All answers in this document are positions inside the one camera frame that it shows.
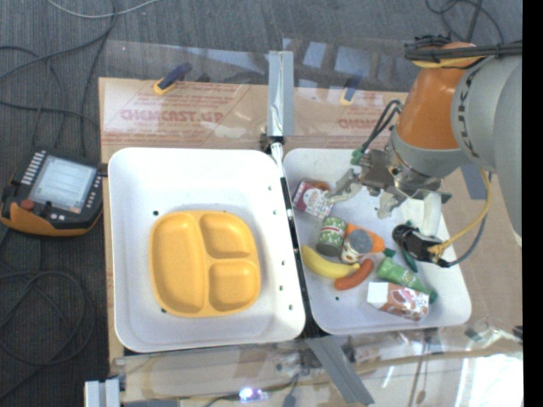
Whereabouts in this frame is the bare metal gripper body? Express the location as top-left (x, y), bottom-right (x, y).
top-left (359, 148), bottom-right (443, 199)

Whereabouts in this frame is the purple and white carton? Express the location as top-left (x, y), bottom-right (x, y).
top-left (291, 179), bottom-right (336, 220)

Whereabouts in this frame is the orange carrot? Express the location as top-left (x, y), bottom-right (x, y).
top-left (344, 222), bottom-right (398, 259)

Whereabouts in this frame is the red and white can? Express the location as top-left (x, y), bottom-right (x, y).
top-left (339, 229), bottom-right (375, 265)

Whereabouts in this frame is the green can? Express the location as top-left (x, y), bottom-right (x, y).
top-left (316, 215), bottom-right (349, 258)

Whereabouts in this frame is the green bottle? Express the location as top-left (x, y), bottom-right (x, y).
top-left (375, 256), bottom-right (439, 305)

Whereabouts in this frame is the red sausage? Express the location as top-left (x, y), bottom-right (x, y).
top-left (333, 258), bottom-right (376, 292)

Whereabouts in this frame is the yellow banana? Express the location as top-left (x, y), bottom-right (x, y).
top-left (300, 244), bottom-right (361, 281)

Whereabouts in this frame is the white and brown carton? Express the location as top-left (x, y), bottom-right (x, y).
top-left (366, 281), bottom-right (431, 323)

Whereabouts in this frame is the white plastic tray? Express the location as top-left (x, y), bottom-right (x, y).
top-left (107, 146), bottom-right (307, 354)
top-left (282, 148), bottom-right (473, 336)

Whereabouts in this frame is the brown cardboard board red print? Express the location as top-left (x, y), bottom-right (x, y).
top-left (98, 76), bottom-right (523, 403)

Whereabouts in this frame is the yellow divided plate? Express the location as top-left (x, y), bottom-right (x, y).
top-left (148, 209), bottom-right (262, 318)

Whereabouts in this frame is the black cylinder on white bracket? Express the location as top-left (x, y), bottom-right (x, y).
top-left (391, 191), bottom-right (445, 263)

